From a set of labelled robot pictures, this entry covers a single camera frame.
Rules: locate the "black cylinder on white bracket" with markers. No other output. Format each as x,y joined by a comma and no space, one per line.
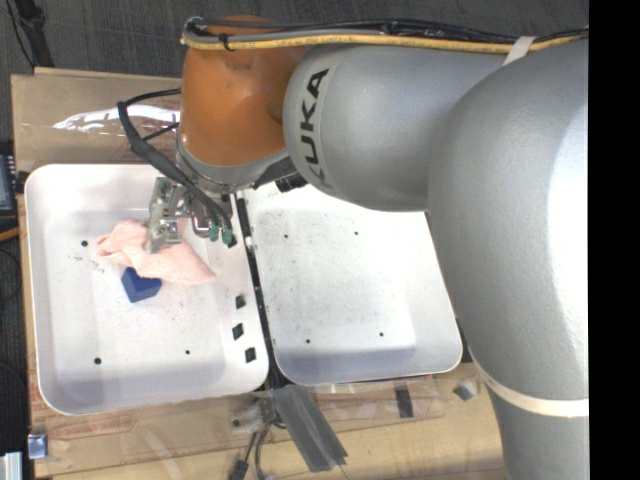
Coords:
291,183

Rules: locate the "brown cardboard board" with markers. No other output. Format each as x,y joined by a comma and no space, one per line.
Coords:
150,438

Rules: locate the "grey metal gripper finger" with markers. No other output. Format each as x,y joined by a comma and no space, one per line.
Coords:
153,240
173,233

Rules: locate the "blue cube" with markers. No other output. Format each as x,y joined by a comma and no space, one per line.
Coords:
139,288

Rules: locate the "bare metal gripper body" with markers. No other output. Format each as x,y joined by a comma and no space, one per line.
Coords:
170,200

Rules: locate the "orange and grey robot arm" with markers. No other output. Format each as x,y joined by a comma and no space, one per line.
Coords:
400,128

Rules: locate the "pink cloth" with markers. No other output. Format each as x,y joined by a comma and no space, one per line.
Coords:
170,265

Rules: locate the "white plastic tray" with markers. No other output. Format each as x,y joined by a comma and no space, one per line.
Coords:
150,338
340,288

